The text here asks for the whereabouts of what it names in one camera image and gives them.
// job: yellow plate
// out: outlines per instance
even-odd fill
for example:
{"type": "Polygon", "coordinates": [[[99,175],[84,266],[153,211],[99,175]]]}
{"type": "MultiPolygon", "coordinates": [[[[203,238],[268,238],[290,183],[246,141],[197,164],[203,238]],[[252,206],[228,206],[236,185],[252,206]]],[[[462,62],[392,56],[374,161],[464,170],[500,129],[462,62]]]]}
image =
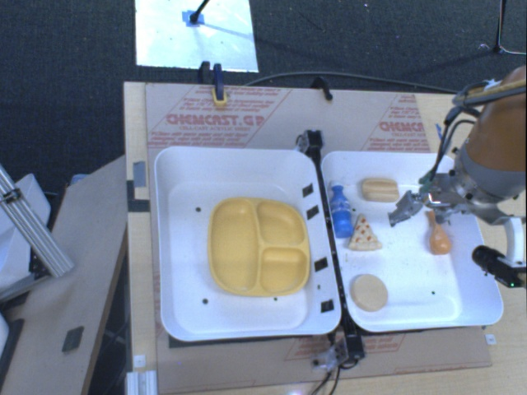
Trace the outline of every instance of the yellow plate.
{"type": "Polygon", "coordinates": [[[211,214],[208,264],[214,281],[231,293],[292,294],[310,274],[305,222],[286,203],[254,197],[226,199],[211,214]]]}

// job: round beige object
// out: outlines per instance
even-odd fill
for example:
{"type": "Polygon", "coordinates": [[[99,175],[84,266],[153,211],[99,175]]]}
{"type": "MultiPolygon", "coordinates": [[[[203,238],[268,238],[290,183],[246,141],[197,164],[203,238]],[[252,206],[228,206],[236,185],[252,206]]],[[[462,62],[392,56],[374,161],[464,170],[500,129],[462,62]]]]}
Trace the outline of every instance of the round beige object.
{"type": "Polygon", "coordinates": [[[383,281],[374,275],[357,276],[352,282],[353,303],[366,312],[376,312],[385,307],[388,290],[383,281]]]}

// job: toy pizza slice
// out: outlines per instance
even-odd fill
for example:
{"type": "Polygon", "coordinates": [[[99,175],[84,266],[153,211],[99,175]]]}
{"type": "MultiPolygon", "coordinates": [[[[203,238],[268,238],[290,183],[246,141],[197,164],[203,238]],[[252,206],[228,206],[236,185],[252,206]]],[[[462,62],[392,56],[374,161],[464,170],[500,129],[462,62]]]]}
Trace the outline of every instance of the toy pizza slice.
{"type": "Polygon", "coordinates": [[[370,223],[362,214],[357,218],[355,230],[349,240],[348,247],[351,250],[377,250],[382,248],[382,243],[373,234],[370,223]]]}

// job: blue bottle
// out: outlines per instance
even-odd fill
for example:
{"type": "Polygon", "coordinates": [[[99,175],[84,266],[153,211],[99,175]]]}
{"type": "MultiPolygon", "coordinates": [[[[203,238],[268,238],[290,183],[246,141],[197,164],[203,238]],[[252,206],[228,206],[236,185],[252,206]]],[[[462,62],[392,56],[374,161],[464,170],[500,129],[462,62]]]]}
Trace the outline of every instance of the blue bottle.
{"type": "Polygon", "coordinates": [[[344,196],[344,187],[336,182],[329,183],[329,187],[333,191],[333,196],[329,201],[329,210],[335,236],[339,239],[351,237],[353,234],[352,209],[344,196]]]}

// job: tan cylinder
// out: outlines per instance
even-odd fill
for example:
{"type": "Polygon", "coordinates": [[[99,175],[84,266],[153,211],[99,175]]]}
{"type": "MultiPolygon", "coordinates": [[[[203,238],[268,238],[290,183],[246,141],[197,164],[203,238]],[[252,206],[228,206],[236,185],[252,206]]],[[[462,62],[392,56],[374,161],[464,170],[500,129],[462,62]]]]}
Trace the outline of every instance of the tan cylinder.
{"type": "MultiPolygon", "coordinates": [[[[525,79],[525,66],[502,85],[525,79]]],[[[478,164],[493,170],[525,172],[525,93],[489,103],[469,134],[466,150],[478,164]]]]}

